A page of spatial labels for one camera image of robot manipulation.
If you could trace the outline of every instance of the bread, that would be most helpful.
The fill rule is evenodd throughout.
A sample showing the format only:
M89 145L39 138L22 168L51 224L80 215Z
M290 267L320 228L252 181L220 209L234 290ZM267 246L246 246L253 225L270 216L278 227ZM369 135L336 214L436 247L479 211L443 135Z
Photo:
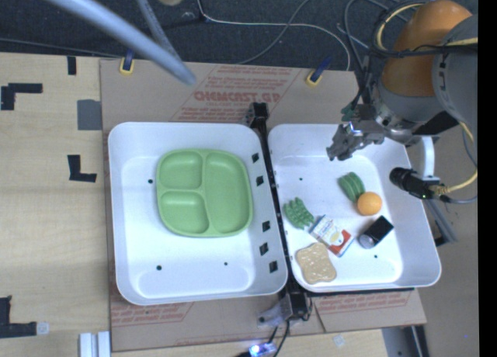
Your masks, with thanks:
M328 249L320 242L299 249L295 254L302 276L309 284L320 281L332 281L336 277L336 269L329 260Z

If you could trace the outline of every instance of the black can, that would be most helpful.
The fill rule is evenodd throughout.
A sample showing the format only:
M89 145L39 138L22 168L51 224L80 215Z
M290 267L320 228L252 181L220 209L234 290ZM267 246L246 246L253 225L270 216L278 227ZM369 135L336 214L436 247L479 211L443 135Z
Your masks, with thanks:
M359 243L364 248L372 248L383 240L393 228L393 225L382 215L359 236Z

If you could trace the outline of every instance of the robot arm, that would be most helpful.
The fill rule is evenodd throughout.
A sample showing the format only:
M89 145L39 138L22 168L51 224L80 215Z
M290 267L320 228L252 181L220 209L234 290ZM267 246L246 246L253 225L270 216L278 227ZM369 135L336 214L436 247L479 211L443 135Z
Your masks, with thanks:
M394 50L387 50L385 25L414 6ZM388 60L381 77L369 75L362 87L363 104L357 99L345 109L347 123L326 149L330 160L346 160L385 137L416 144L457 123L466 124L478 149L478 15L449 0L408 2L378 23L372 50Z

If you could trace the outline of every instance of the green plate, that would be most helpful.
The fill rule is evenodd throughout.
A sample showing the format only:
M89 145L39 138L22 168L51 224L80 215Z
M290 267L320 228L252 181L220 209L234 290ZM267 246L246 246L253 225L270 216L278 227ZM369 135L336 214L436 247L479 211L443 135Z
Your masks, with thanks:
M226 237L252 222L252 191L245 164L226 151L182 149L164 154L156 174L164 225L190 237Z

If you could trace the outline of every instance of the cardboard sheet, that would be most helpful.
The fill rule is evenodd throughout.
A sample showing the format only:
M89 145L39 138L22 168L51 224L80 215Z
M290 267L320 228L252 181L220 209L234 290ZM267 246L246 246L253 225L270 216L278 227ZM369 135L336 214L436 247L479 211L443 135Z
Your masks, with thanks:
M310 69L192 63L187 65L197 83L186 86L151 62L136 61L132 75L122 75L119 63L100 61L113 351L268 338L273 329L258 327L256 318L276 304L277 295L140 307L119 294L113 273L107 137L127 121L245 123L251 102L268 104L268 128L340 123L340 110L357 92L354 73L325 71L310 88L304 82ZM313 302L311 319L293 325L290 336L426 322L417 290L324 296Z

